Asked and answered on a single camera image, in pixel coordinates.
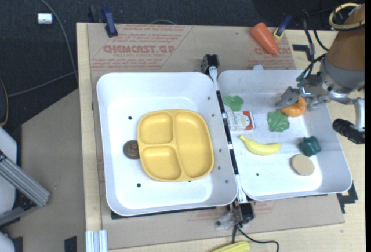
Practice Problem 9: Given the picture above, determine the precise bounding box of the tan round biscuit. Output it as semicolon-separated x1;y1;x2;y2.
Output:
290;154;316;177

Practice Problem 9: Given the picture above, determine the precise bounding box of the black cylinder on white bracket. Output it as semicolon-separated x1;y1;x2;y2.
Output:
332;97;366;145

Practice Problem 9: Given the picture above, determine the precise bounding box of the dark green bell pepper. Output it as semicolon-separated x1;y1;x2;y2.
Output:
298;136;322;158

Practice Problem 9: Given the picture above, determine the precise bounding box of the white plastic tray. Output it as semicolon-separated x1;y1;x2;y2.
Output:
217;68;354;202
96;71;239;217

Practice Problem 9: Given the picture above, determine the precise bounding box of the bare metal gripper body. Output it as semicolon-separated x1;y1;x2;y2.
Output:
301;73;357;105

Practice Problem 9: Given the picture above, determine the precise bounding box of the orange croissant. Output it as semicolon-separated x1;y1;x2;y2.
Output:
279;96;307;118

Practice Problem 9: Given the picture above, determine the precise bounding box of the black block with thin wires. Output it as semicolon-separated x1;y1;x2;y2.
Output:
231;202;256;226
199;54;220;74

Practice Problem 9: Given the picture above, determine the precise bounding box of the white and red carton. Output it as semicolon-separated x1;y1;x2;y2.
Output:
225;111;257;132

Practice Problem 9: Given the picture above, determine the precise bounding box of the green lettuce leaf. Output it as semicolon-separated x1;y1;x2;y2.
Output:
267;110;291;133

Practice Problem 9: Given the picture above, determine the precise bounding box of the thin black and white rod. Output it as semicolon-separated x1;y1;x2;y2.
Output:
209;66;248;203

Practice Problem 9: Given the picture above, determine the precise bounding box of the brown cardboard board red print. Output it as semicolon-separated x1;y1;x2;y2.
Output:
86;23;346;250

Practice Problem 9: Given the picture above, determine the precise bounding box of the yellow divided plate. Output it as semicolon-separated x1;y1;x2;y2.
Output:
136;109;216;182

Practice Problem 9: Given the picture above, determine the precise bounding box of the orange carrot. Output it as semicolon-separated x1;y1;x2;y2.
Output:
250;21;281;57

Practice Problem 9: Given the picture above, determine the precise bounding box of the yellow banana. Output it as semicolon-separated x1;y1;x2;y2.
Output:
239;134;282;156

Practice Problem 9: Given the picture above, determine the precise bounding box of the brown chocolate swirl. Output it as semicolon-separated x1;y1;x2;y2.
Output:
122;139;141;160

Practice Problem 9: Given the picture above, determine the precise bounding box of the yellow corn cob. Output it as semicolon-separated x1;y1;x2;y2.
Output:
211;240;251;252

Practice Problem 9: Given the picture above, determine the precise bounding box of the green broccoli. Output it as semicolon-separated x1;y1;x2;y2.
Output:
223;94;245;112

